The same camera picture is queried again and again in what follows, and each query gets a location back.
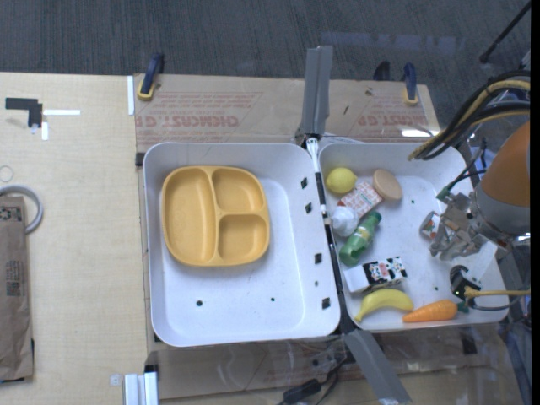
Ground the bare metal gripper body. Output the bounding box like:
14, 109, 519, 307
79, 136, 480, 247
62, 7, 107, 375
440, 192, 514, 251

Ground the white plastic tray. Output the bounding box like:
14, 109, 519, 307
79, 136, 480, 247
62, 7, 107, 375
142, 142, 343, 348
316, 142, 511, 334

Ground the white and orange small can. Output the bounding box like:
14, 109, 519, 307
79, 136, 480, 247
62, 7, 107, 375
418, 210, 442, 240

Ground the orange carrot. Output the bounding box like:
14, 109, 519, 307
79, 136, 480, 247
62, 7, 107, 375
402, 299, 471, 324

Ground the black and white milk carton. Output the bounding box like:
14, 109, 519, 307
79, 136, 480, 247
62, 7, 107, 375
343, 256, 409, 294

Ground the yellow banana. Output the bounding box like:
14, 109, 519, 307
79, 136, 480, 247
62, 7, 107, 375
353, 288, 415, 324

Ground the green plastic bottle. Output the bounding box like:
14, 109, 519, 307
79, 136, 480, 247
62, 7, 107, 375
337, 210, 383, 268

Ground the red and white carton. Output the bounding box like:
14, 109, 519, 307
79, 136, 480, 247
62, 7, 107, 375
337, 181, 385, 219

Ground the white garlic bulb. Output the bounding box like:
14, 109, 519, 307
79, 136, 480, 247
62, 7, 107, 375
331, 205, 360, 238

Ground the yellow lemon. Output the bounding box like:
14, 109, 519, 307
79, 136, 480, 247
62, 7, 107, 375
324, 166, 359, 197

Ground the brown cardboard board red print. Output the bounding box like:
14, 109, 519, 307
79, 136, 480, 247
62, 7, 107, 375
132, 73, 521, 401

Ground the yellow divided plate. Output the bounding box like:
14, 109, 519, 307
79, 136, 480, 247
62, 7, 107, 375
160, 165, 272, 268

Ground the brown paper packet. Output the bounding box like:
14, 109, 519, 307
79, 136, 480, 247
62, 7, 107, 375
0, 196, 35, 383

